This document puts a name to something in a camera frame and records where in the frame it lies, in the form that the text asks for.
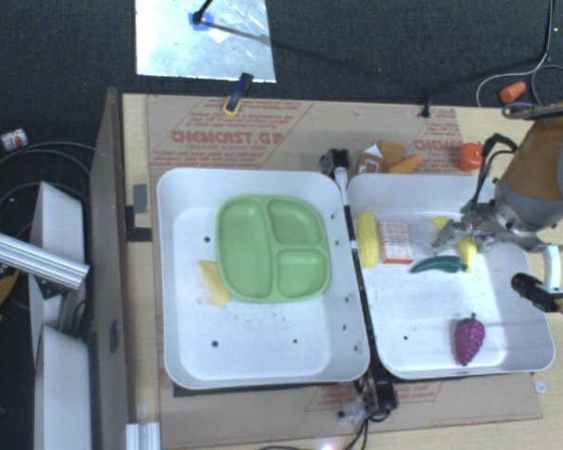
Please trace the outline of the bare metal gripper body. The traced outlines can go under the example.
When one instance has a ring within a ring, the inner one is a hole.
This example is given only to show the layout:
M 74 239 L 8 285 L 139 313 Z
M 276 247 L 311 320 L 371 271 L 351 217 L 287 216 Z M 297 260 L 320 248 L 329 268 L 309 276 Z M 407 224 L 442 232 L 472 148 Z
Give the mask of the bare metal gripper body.
M 525 222 L 510 207 L 499 203 L 478 203 L 467 209 L 454 228 L 472 237 L 479 252 L 489 251 L 498 243 L 512 243 L 529 253 L 544 249 L 538 237 L 540 227 Z

